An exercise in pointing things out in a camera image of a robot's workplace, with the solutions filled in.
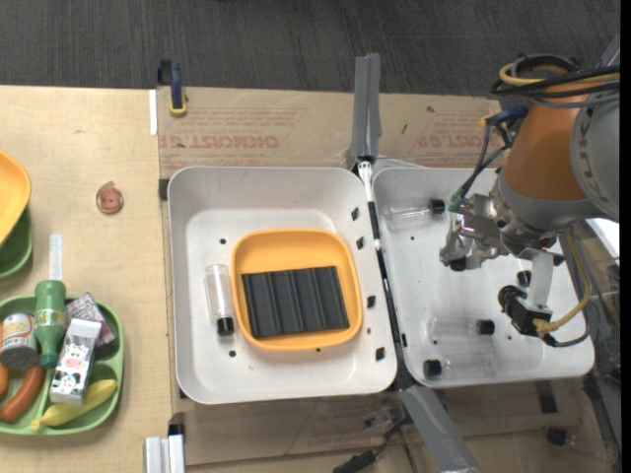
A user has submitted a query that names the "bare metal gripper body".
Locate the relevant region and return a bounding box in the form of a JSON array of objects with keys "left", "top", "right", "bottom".
[{"left": 446, "top": 193, "right": 561, "bottom": 265}]

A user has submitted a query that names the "white plastic tray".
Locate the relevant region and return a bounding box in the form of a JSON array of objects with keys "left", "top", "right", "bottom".
[
  {"left": 372, "top": 167, "right": 596, "bottom": 390},
  {"left": 167, "top": 166, "right": 399, "bottom": 406}
]

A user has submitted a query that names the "orange plate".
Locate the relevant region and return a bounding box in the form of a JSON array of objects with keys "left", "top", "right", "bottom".
[
  {"left": 231, "top": 228, "right": 364, "bottom": 352},
  {"left": 0, "top": 149, "right": 33, "bottom": 246}
]

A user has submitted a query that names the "black ribbed sheet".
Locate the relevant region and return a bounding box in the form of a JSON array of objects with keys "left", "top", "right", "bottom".
[{"left": 240, "top": 265, "right": 351, "bottom": 340}]

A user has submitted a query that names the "brown cardboard board red print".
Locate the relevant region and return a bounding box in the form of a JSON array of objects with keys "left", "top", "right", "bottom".
[{"left": 156, "top": 86, "right": 583, "bottom": 467}]

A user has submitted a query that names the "pink round slice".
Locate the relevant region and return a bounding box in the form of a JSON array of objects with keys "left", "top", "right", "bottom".
[{"left": 95, "top": 180, "right": 125, "bottom": 215}]

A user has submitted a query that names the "green divided plate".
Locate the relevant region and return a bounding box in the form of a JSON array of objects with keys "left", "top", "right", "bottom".
[{"left": 0, "top": 294, "right": 125, "bottom": 436}]

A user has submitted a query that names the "pink packet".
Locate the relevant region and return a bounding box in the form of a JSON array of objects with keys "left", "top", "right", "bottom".
[{"left": 65, "top": 292, "right": 117, "bottom": 350}]

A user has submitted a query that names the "white carton with cow print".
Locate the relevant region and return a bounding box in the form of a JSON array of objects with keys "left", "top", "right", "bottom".
[{"left": 48, "top": 317, "right": 104, "bottom": 407}]

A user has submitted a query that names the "yellow banana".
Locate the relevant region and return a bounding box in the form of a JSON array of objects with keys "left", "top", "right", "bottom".
[{"left": 39, "top": 377, "right": 119, "bottom": 429}]

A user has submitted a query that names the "green bottle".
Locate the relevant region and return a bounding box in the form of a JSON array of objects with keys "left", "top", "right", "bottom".
[{"left": 34, "top": 279, "right": 68, "bottom": 371}]

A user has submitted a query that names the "small can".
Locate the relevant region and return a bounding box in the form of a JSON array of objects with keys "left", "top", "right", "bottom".
[{"left": 0, "top": 312, "right": 40, "bottom": 371}]

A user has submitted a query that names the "red sausage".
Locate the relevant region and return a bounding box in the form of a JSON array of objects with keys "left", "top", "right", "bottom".
[{"left": 0, "top": 364, "right": 47, "bottom": 423}]

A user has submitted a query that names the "black cylinder on white bracket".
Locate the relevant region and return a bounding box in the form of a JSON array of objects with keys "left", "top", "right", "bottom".
[{"left": 497, "top": 248, "right": 554, "bottom": 338}]

